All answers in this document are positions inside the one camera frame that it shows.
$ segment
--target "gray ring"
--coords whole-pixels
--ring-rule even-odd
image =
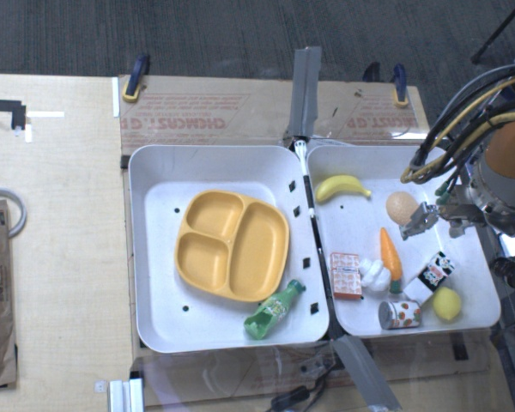
[[[15,226],[13,226],[8,233],[10,238],[14,238],[25,226],[25,222],[27,221],[27,207],[25,203],[21,200],[17,194],[15,194],[11,189],[8,188],[0,188],[0,197],[6,197],[12,200],[19,209],[21,210],[21,217]]]

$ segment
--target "yellow divided plate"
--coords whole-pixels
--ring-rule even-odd
[[[196,288],[257,302],[278,288],[288,241],[288,222],[274,206],[236,192],[208,190],[185,211],[175,265]]]

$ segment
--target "red and white box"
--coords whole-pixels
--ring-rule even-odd
[[[332,252],[330,254],[330,282],[335,298],[359,300],[362,297],[359,255]]]

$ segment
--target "white plastic tray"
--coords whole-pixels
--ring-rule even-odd
[[[434,204],[435,190],[445,180],[424,185],[402,184],[403,169],[415,154],[415,146],[320,146],[309,151],[307,166],[313,188],[330,175],[345,173],[360,179],[372,190],[371,199],[360,195],[338,194],[330,201],[316,203],[320,238],[326,261],[334,251],[356,253],[361,258],[380,259],[379,229],[385,227],[403,263],[403,288],[437,251],[443,251],[457,269],[442,284],[456,290],[462,298],[462,311],[451,322],[433,312],[431,299],[422,307],[422,323],[417,328],[382,330],[378,307],[382,300],[404,299],[387,292],[375,294],[363,289],[363,300],[335,300],[336,316],[350,334],[363,337],[416,334],[442,330],[486,328],[500,318],[500,299],[476,230],[452,239],[449,224],[439,222],[425,233],[403,241],[399,228],[385,210],[385,201],[394,191],[407,191],[421,203]],[[438,149],[429,160],[442,154]]]
[[[151,145],[131,156],[129,174],[137,329],[149,348],[176,353],[315,342],[324,336],[330,319],[295,154],[275,146]],[[263,340],[251,339],[243,327],[257,303],[194,288],[175,268],[173,253],[185,209],[196,194],[209,189],[263,200],[288,220],[288,259],[279,288],[298,279],[306,291]]]

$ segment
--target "wooden table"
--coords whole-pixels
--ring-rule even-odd
[[[28,212],[27,225],[11,241],[18,380],[0,390],[0,411],[105,411],[106,393],[96,386],[126,380],[139,357],[114,87],[112,78],[0,75],[0,99],[56,116],[31,118],[33,141],[27,143],[23,132],[10,129],[9,113],[0,113],[0,186],[17,192]],[[11,210],[13,221],[15,206]],[[393,381],[404,410],[512,410],[499,356],[487,337],[482,346],[485,370]],[[141,355],[152,357],[145,350]],[[416,368],[421,359],[417,348]],[[385,364],[397,370],[396,359]],[[190,385],[190,374],[186,380]],[[258,411],[269,400],[167,409]],[[316,410],[367,407],[353,386],[344,386],[327,390]]]

